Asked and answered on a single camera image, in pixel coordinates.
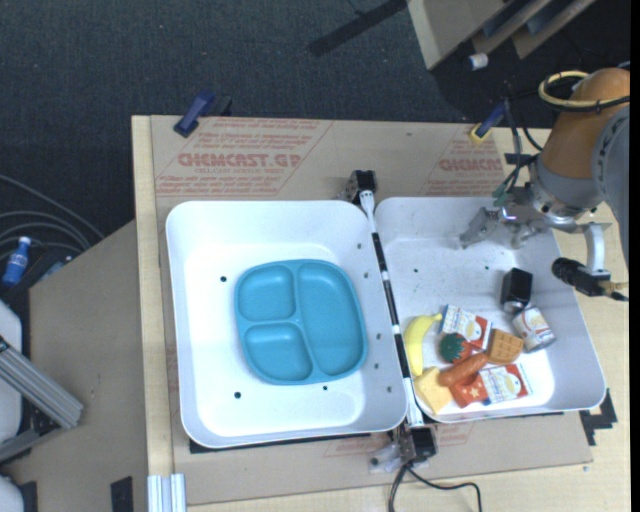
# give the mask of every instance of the white can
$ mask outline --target white can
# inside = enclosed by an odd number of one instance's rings
[[[556,341],[551,327],[536,307],[529,307],[521,311],[513,319],[513,326],[516,328],[518,336],[524,340],[524,348],[527,352],[548,347]]]

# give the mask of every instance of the box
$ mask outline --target box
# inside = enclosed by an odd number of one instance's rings
[[[560,253],[552,233],[513,250],[506,228],[462,249],[459,235],[485,198],[388,198],[375,223],[388,267],[387,302],[380,262],[364,212],[324,201],[188,201],[167,218],[177,335],[180,410],[195,442],[228,448],[320,437],[384,432],[416,405],[436,422],[456,423],[589,409],[605,382],[573,290],[555,279]],[[342,268],[360,300],[369,342],[367,359],[344,379],[279,386],[246,365],[234,322],[233,290],[249,268],[286,259],[320,259]],[[415,316],[455,304],[512,331],[500,304],[504,274],[534,275],[535,301],[558,342],[522,354],[530,394],[464,409],[451,403],[438,414],[406,388],[404,353],[395,335]],[[390,311],[395,310],[399,325]],[[423,343],[424,366],[442,366],[435,329]]]

